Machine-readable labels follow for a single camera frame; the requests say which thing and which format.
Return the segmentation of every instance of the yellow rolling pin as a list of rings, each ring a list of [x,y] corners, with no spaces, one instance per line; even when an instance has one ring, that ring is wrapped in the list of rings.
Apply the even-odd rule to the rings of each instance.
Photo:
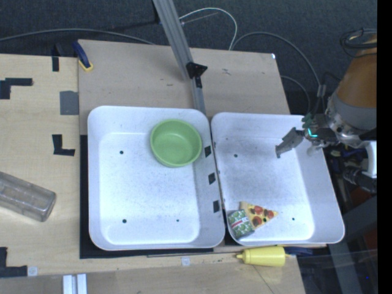
[[[249,265],[282,267],[288,256],[282,246],[268,246],[245,249],[236,257]]]

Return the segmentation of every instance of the plastic tray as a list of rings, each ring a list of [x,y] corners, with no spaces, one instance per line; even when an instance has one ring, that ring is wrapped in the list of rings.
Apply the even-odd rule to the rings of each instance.
[[[168,168],[149,145],[153,127],[182,119],[200,133],[193,163]],[[193,109],[109,107],[88,116],[89,234],[107,251],[205,248],[225,226],[207,117]]]
[[[239,209],[244,200],[279,213],[251,235],[232,235],[243,246],[337,243],[344,236],[323,151],[307,155],[311,143],[304,140],[276,157],[275,146],[292,127],[301,129],[301,118],[218,113],[211,121],[226,212]]]

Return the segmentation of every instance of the green plate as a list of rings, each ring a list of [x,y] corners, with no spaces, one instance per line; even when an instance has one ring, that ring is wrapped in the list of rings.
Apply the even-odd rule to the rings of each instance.
[[[150,145],[161,164],[172,168],[183,167],[199,157],[202,138],[188,122],[168,119],[154,127]]]

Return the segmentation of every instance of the wooden table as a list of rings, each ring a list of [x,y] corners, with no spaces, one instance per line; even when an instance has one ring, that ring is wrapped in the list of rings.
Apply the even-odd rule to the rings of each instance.
[[[0,80],[34,81],[32,86],[12,86],[10,99],[0,100],[0,171],[57,193],[46,222],[0,208],[0,246],[8,247],[7,266],[36,267],[38,277],[88,273],[94,293],[113,288],[128,293],[131,281],[142,293],[157,288],[161,293],[183,293],[185,288],[187,293],[304,293],[295,257],[282,268],[245,265],[235,257],[242,248],[223,243],[213,253],[188,255],[190,266],[182,266],[180,255],[79,258],[80,135],[86,134],[89,111],[102,104],[192,108],[189,82],[181,78],[170,47],[80,43],[94,64],[91,72],[75,58],[60,57],[54,72],[51,57],[0,55]],[[209,118],[222,111],[289,114],[271,55],[191,51],[195,62],[208,66],[202,81]],[[79,115],[61,114],[59,97],[65,91],[78,92]],[[62,147],[75,149],[75,155],[54,155],[53,134],[61,134]],[[15,291],[24,282],[0,279]]]

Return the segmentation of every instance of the pizza slice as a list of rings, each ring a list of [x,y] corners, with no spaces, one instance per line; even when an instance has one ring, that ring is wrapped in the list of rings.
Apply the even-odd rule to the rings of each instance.
[[[254,230],[265,225],[278,215],[277,211],[247,202],[240,202],[239,208],[245,210],[246,216],[249,218]]]

